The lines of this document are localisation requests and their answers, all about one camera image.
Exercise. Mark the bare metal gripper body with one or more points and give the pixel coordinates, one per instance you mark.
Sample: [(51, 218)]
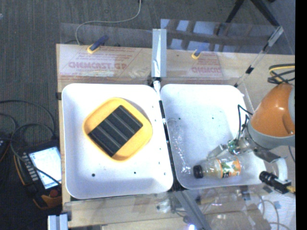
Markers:
[(244, 144)]

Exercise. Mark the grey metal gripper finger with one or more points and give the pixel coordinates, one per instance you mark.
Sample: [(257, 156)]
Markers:
[(267, 156), (217, 151)]

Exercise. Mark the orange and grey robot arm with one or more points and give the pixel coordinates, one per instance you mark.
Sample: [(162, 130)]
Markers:
[(271, 118)]

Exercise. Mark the juice bottle with orange label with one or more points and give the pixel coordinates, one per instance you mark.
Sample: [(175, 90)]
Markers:
[(223, 168)]

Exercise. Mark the white plastic tray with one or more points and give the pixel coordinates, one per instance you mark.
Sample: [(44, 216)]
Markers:
[(115, 178), (204, 109)]

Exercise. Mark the yellow plate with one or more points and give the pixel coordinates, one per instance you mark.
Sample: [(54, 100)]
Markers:
[(134, 147)]

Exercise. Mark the black ribbed rectangular block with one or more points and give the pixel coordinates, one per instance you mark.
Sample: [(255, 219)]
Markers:
[(115, 130)]

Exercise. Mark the brown cardboard board red print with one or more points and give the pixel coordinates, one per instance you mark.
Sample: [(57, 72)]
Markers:
[(134, 63)]

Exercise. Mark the black cylinder on white bracket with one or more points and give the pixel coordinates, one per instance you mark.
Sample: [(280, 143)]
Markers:
[(273, 178)]

